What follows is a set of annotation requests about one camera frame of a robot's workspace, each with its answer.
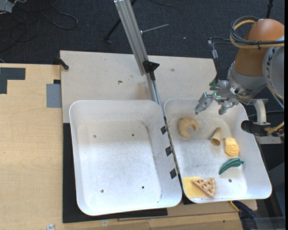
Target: toy green chili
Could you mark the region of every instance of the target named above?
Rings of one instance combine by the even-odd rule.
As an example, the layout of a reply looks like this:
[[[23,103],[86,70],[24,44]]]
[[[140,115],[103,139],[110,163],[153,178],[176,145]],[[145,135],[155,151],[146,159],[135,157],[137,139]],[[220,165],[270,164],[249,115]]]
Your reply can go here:
[[[244,161],[240,160],[239,158],[230,159],[222,165],[219,174],[223,173],[225,170],[231,167],[238,167],[241,164],[244,164]]]

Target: wooden table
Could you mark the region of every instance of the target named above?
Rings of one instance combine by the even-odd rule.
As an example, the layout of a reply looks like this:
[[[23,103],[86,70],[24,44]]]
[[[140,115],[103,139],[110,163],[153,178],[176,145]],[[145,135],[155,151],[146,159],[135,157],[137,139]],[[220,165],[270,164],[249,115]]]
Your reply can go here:
[[[166,217],[62,223],[63,108],[47,107],[46,95],[47,84],[61,79],[62,67],[0,68],[25,69],[25,79],[8,79],[7,93],[0,94],[0,230],[243,229],[228,202],[180,203]],[[255,200],[244,203],[257,209]]]

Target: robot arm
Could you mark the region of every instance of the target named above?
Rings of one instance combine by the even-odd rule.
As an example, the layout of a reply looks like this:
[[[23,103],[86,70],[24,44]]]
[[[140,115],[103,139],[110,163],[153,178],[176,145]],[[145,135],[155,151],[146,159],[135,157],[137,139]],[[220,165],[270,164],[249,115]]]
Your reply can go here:
[[[245,23],[253,25],[242,39],[236,29]],[[264,104],[267,100],[253,98],[268,87],[274,95],[284,99],[284,34],[284,25],[272,19],[245,16],[235,20],[231,25],[230,40],[239,50],[228,70],[228,77],[210,83],[213,92],[203,93],[195,106],[195,113],[208,108],[213,100],[221,105],[220,115],[239,102],[254,105],[257,122],[244,121],[241,128],[259,136],[272,133],[265,117]]]

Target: black clamp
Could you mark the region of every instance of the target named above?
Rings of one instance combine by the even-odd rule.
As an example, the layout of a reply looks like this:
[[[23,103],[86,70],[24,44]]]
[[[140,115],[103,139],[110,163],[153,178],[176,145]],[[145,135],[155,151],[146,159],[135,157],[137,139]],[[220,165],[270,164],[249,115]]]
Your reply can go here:
[[[52,62],[54,65],[62,65],[64,67],[65,70],[68,70],[69,66],[65,64],[65,62],[59,58],[59,57],[55,57],[53,59],[53,62]]]
[[[247,207],[244,203],[238,201],[238,200],[233,200],[232,204],[238,208],[239,212],[239,217],[240,219],[255,219],[256,214],[254,211],[252,211],[251,208]]]
[[[265,125],[256,124],[251,120],[244,120],[241,123],[241,129],[256,136],[268,136],[268,131],[265,128],[270,127],[270,123],[266,123]]]
[[[150,79],[156,80],[154,71],[157,69],[158,66],[160,66],[160,64],[145,60],[143,62],[143,66],[144,66],[145,72],[149,73]]]

